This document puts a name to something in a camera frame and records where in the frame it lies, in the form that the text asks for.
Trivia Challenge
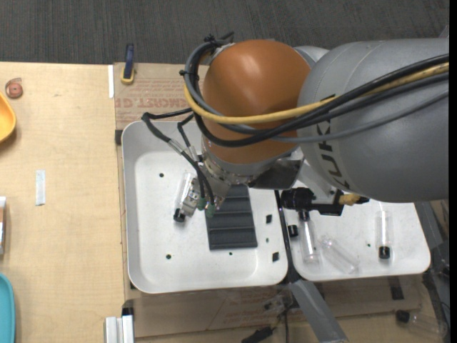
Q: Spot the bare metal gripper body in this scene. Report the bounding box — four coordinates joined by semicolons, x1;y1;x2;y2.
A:
196;155;259;207

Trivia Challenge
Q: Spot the clear bottle with black cap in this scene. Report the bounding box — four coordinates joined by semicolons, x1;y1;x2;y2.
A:
173;171;194;224
395;309;448;336
298;209;321;266
374;209;394;260

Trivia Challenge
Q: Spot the white plastic tray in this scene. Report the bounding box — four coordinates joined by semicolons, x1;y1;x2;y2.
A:
121;120;289;295
276;187;432;283

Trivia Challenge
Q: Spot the dark grey ribbed block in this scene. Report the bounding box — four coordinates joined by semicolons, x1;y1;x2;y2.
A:
205;184;259;252

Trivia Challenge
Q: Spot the brown cardboard board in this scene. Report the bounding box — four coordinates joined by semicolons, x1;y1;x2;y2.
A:
113;61;430;339

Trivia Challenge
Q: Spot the clear bottle without cap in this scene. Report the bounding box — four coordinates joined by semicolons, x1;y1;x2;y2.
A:
318;234;359;275

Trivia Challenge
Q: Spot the white and brown carton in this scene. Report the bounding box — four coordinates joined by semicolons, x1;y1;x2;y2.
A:
0;196;8;255

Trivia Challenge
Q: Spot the orange divided plate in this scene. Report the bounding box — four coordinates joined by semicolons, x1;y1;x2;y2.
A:
0;91;17;144

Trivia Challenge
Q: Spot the blue divided plate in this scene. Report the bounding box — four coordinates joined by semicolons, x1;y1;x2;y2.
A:
0;272;16;343

